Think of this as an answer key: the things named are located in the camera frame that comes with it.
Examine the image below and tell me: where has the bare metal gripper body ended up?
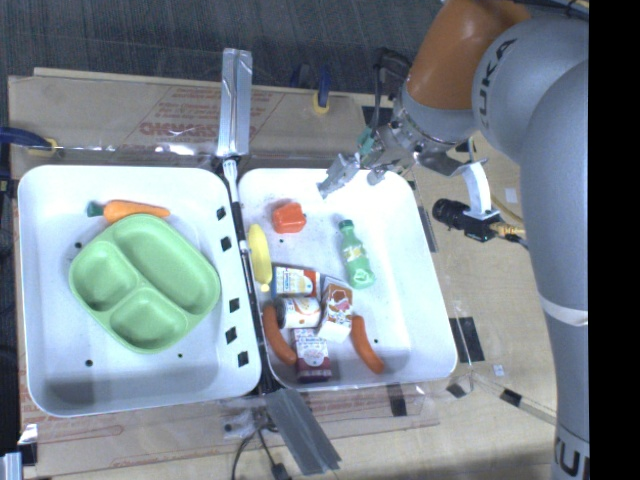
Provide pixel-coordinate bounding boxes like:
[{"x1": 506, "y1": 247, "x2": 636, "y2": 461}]
[{"x1": 359, "y1": 119, "x2": 452, "y2": 174}]

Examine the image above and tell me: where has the orange-red toy pepper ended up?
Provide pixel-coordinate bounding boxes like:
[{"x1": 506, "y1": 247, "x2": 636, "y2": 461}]
[{"x1": 271, "y1": 201, "x2": 308, "y2": 235}]

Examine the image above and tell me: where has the green plastic bottle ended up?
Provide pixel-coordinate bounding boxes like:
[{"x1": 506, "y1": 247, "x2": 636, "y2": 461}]
[{"x1": 337, "y1": 219, "x2": 377, "y2": 290}]

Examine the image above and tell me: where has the yellow banana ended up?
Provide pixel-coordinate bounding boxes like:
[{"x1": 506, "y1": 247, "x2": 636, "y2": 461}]
[{"x1": 247, "y1": 223, "x2": 275, "y2": 294}]

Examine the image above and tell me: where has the white and orange carton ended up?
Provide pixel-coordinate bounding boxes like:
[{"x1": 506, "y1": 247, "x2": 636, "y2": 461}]
[{"x1": 272, "y1": 265, "x2": 322, "y2": 299}]

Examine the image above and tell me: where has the thin black and white rod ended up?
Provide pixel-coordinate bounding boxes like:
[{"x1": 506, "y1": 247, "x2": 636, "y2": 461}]
[{"x1": 222, "y1": 159, "x2": 274, "y2": 395}]

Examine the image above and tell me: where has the brown and white carton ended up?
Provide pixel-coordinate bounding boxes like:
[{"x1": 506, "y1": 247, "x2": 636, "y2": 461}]
[{"x1": 317, "y1": 277, "x2": 356, "y2": 345}]

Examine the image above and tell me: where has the white and orange can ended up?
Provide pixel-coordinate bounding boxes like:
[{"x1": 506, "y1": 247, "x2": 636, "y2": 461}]
[{"x1": 273, "y1": 296, "x2": 323, "y2": 330}]

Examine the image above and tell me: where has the white plastic tray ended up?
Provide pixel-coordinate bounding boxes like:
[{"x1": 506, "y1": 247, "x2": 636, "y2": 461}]
[
  {"x1": 237, "y1": 167, "x2": 459, "y2": 393},
  {"x1": 17, "y1": 163, "x2": 263, "y2": 418}
]

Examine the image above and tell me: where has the orange-red sausage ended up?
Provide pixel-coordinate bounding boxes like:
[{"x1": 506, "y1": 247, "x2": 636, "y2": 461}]
[
  {"x1": 262, "y1": 303, "x2": 298, "y2": 367},
  {"x1": 349, "y1": 314, "x2": 386, "y2": 375}
]

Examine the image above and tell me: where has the dark red and white carton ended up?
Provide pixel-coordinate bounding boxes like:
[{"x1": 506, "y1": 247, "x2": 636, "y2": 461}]
[{"x1": 291, "y1": 327, "x2": 334, "y2": 384}]

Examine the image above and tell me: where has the orange carrot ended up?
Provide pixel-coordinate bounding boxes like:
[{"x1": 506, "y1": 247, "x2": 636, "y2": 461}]
[{"x1": 85, "y1": 199, "x2": 172, "y2": 225}]

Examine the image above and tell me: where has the green divided plate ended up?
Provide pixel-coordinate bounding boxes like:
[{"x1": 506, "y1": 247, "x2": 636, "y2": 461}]
[{"x1": 68, "y1": 213, "x2": 222, "y2": 355}]

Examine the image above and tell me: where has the brown cardboard board red print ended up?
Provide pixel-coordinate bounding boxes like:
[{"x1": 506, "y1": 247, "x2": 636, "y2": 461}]
[{"x1": 7, "y1": 67, "x2": 442, "y2": 479}]

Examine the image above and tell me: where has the black cylinder on white bracket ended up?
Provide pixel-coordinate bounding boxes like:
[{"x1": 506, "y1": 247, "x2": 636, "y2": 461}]
[{"x1": 432, "y1": 158, "x2": 502, "y2": 243}]

